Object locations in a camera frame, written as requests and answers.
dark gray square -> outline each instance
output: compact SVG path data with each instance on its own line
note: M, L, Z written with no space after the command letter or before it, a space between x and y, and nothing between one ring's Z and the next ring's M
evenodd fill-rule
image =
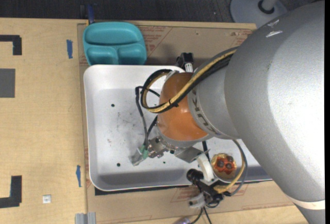
M15 98L15 69L0 68L0 98Z

yellow cable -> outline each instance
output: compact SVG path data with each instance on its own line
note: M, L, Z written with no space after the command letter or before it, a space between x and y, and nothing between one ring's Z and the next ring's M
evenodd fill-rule
M242 158L242 166L241 166L241 169L239 170L238 174L236 175L236 177L232 180L232 182L230 182L228 185L226 186L223 186L223 185L216 185L213 189L215 191L218 192L218 194L221 194L225 191L228 191L233 185L235 185L235 183L238 181L238 179L242 176L243 174L243 171L245 169L245 162L244 162L244 157L243 157L243 153L242 151L240 150L240 153L241 153L241 158Z
M232 55L233 53L236 52L236 49L235 50L232 50L230 52L227 52L225 54L223 54L222 56L220 57L217 57L215 59L213 59L210 63L208 63L205 67L203 67L200 71L198 71L188 82L187 84L174 96L172 97L169 101L167 101L165 104L163 105L160 105L158 108L146 108L148 111L152 112L152 113L159 113L161 112L162 110L164 110L165 108L167 108L169 105L171 105L171 102L174 102L176 101L179 97L181 97L185 91L189 88L189 86L194 83L201 75L203 75L206 71L208 71L213 65L215 65L217 62L223 60L224 58ZM164 76L165 74L161 74L159 76L157 76L154 80L152 80L150 82L150 84L147 86L147 89L150 88L150 86L157 80L159 79L160 77ZM142 97L142 100L143 100L143 104L145 106L147 106L146 104L146 93L144 93L143 97Z

teal tray compartment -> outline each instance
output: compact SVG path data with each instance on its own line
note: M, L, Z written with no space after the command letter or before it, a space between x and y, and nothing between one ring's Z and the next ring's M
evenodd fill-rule
M102 22L86 27L84 52L89 65L143 65L146 48L138 27L127 22Z

round metal base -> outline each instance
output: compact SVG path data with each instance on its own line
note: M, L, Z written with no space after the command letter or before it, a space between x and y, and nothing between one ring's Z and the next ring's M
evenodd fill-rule
M232 0L230 3L230 13L234 22L255 23L257 28L259 28L288 11L281 2L277 1L272 13L264 13L258 7L260 1L262 0Z

black corner marker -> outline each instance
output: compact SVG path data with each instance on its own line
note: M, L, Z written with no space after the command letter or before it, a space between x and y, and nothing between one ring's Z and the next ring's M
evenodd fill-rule
M22 38L16 35L0 35L0 42L12 42L13 56L22 55Z
M22 203L22 176L12 176L9 197L0 198L0 209L20 206Z

